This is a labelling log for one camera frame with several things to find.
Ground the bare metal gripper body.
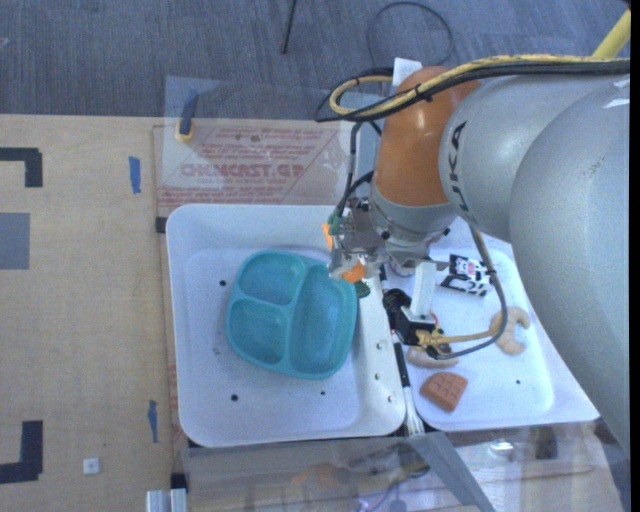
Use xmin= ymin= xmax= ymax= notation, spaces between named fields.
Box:
xmin=337 ymin=197 xmax=452 ymax=277

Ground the orange toy carrot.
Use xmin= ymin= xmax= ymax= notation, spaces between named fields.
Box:
xmin=329 ymin=261 xmax=372 ymax=300

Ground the blue divided plate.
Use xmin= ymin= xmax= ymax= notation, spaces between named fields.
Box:
xmin=224 ymin=249 xmax=360 ymax=381

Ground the black and white carton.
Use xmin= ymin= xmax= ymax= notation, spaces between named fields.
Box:
xmin=439 ymin=253 xmax=494 ymax=298

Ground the beige toy bread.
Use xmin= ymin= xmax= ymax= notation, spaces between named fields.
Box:
xmin=405 ymin=344 xmax=460 ymax=370

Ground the brown cardboard board red print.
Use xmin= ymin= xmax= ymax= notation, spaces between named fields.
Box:
xmin=152 ymin=123 xmax=609 ymax=484

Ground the brown toy waffle biscuit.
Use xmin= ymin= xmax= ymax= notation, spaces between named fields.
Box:
xmin=419 ymin=371 xmax=470 ymax=414

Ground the white plastic tray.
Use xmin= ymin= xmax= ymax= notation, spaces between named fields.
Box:
xmin=379 ymin=217 xmax=601 ymax=433
xmin=165 ymin=203 xmax=407 ymax=448

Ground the beige toy croissant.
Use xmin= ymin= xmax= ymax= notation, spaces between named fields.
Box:
xmin=488 ymin=305 xmax=532 ymax=357

